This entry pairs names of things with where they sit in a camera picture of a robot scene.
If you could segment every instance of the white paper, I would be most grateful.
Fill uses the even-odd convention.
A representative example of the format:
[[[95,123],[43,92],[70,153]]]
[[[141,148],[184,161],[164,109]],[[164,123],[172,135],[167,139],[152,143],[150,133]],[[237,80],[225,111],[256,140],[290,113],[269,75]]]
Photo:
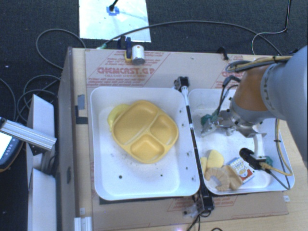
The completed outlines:
[[[114,12],[109,13],[107,8],[114,1],[79,0],[81,38],[111,39],[122,33],[149,25],[145,0],[119,0]],[[132,41],[151,42],[149,29],[126,36],[131,37]]]

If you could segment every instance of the white tray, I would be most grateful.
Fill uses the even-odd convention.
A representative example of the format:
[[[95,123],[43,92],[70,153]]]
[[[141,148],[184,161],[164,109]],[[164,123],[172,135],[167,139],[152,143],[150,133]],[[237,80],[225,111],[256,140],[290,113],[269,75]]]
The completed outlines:
[[[157,163],[143,164],[114,141],[107,117],[122,103],[148,100],[177,124],[179,138]],[[180,92],[167,88],[99,87],[90,96],[90,147],[94,185],[106,200],[191,196],[200,186],[186,105]]]
[[[208,156],[210,150],[219,151],[225,159],[225,164],[229,163],[236,157],[239,157],[239,150],[243,147],[246,147],[254,151],[254,140],[247,139],[239,132],[234,132],[231,136],[226,136],[225,132],[215,131],[211,134],[208,134],[204,137],[201,137],[201,117],[206,114],[212,114],[218,106],[221,90],[213,89],[194,89],[189,94],[189,101],[192,113],[193,124],[195,128],[196,141],[198,146],[198,151],[200,157]],[[233,96],[234,91],[229,92],[229,96],[225,99],[225,102],[222,105],[221,110],[228,109],[230,105],[229,97]],[[267,135],[262,139],[264,153],[273,160],[273,166],[282,170],[282,166],[279,160],[279,156],[276,150],[276,145],[274,142],[274,119],[266,119],[262,125],[255,127],[256,131],[265,132]],[[285,147],[281,143],[282,154],[287,162],[290,165],[288,156],[286,154]],[[284,175],[273,172],[275,176],[282,181],[286,186],[286,178]],[[290,182],[290,187],[294,186],[294,176],[288,177]],[[215,179],[211,178],[210,181],[205,180],[207,188],[214,194],[217,195],[226,195],[226,194],[240,194],[240,193],[256,193],[256,192],[270,192],[270,191],[284,191],[286,190],[281,184],[278,183],[271,175],[268,173],[255,170],[254,177],[243,184],[236,191],[225,191],[220,192],[215,187],[218,183]]]

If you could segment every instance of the yellow plate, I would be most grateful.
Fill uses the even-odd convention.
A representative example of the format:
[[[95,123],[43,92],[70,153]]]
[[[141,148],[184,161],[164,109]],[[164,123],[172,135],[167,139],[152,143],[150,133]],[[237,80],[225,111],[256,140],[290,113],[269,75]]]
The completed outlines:
[[[176,123],[149,101],[137,101],[121,113],[112,125],[119,146],[138,161],[159,161],[179,136]]]

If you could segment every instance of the black carpet floor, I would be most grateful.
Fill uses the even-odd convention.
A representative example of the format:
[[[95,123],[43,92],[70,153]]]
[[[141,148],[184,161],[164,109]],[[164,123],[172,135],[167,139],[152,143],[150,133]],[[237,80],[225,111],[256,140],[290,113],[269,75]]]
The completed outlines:
[[[245,26],[256,32],[277,32],[284,28],[288,0],[146,0],[150,24],[178,20],[208,20]],[[265,36],[282,54],[307,45],[308,0],[292,0],[288,30]],[[60,76],[61,71],[43,61],[36,52],[37,36],[50,28],[79,34],[78,0],[0,0],[0,78],[18,99],[25,84],[42,74]],[[234,26],[181,24],[153,28],[146,50],[215,52],[223,46],[229,53],[252,54],[254,34]],[[96,48],[103,40],[84,40]],[[53,32],[39,42],[41,52],[62,65],[68,46],[81,47],[70,35]],[[116,43],[109,45],[115,48]],[[277,52],[257,38],[256,54]],[[50,78],[31,83],[42,88]],[[13,119],[13,99],[0,82],[0,116]],[[27,226],[26,155],[21,151],[10,170],[0,173],[0,230],[24,231]]]

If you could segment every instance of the phone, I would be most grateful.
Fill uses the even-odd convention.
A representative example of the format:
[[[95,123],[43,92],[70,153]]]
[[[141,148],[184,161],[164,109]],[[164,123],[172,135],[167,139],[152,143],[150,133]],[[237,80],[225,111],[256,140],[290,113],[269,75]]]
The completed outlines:
[[[20,152],[23,142],[0,132],[0,172],[5,171]]]

